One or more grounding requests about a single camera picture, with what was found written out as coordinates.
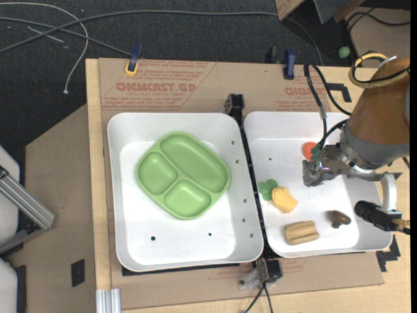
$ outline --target dark carpet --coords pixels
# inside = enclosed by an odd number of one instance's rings
[[[79,18],[122,10],[190,10],[199,12],[276,12],[274,0],[0,0],[27,1],[61,7]],[[410,0],[368,0],[363,5],[410,9]],[[72,21],[64,12],[32,6],[1,5],[0,16],[61,25]],[[296,52],[296,63],[319,58],[307,31],[328,66],[349,66],[340,59],[338,48],[346,45],[344,24],[333,20],[320,23],[312,0],[306,0],[279,22],[272,16],[185,16],[131,14],[85,22],[91,38],[130,52],[143,43],[143,57],[194,61],[264,63],[272,46],[278,53]],[[83,61],[70,80],[69,97],[63,90],[71,68],[83,50],[82,38],[56,32],[60,41],[42,37],[12,50],[1,52],[15,42],[36,35],[27,24],[0,20],[0,145],[12,156],[53,125],[85,104]],[[46,28],[31,25],[32,29]],[[68,28],[83,33],[78,25]],[[84,58],[127,56],[90,43]]]

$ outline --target green divided plate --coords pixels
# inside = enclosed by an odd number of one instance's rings
[[[159,139],[136,168],[140,187],[181,219],[195,219],[210,209],[230,184],[227,164],[185,132]]]

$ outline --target blue clamp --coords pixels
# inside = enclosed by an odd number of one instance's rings
[[[142,43],[136,43],[132,50],[132,58],[127,62],[126,68],[124,71],[129,75],[135,75],[137,72],[137,67],[139,66],[138,59],[142,54]]]
[[[286,49],[284,52],[284,79],[294,79],[294,65],[295,65],[295,52],[292,49]]]

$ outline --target metal frame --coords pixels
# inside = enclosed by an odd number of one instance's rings
[[[96,313],[121,313],[120,289],[96,291]]]
[[[0,193],[6,196],[36,225],[34,231],[21,230],[0,245],[0,254],[52,227],[55,215],[32,197],[2,166],[0,166]]]

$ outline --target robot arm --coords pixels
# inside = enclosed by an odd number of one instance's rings
[[[374,58],[384,61],[372,79],[357,80],[356,67],[363,60]],[[339,143],[314,149],[313,160],[303,161],[304,184],[316,186],[338,175],[380,181],[384,192],[382,206],[359,201],[355,213],[382,230],[409,234],[409,223],[395,209],[395,180],[401,173],[375,170],[410,155],[410,60],[367,53],[355,61],[349,78],[365,88],[364,92],[349,119],[339,127]]]

